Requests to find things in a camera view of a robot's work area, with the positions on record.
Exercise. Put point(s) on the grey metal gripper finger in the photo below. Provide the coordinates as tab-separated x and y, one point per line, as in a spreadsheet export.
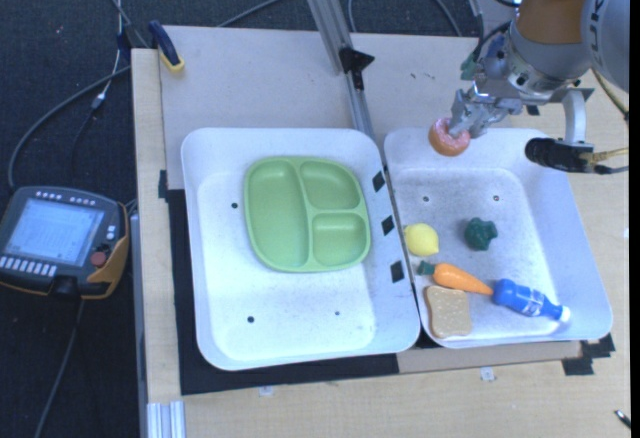
484	121
460	118

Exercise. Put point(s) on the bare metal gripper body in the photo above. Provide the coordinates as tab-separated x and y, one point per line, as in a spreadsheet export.
507	83

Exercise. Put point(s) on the pink and orange doughnut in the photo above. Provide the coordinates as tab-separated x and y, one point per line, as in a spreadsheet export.
442	143

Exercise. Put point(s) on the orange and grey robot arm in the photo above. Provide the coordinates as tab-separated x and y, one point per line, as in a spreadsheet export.
560	1

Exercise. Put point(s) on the green broccoli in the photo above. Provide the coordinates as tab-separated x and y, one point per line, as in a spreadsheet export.
480	233

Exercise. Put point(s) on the yellow lemon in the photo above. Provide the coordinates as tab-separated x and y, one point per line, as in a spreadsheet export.
421	240

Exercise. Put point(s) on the white plastic tray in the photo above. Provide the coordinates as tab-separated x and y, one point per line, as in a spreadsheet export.
525	256
295	306

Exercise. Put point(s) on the orange carrot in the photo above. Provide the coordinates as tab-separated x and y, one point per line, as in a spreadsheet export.
457	277

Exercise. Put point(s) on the blue bottle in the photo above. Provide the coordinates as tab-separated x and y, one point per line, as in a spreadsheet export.
522	298

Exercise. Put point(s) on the tan bread slice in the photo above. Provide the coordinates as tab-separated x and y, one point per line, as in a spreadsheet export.
448	312

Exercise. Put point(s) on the pale cardboard board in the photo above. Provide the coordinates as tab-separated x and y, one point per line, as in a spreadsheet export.
260	81

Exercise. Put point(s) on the green divided plate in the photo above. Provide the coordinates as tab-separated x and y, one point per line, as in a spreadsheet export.
280	216

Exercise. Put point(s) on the black cylinder on white bracket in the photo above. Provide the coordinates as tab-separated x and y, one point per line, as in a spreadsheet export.
555	153

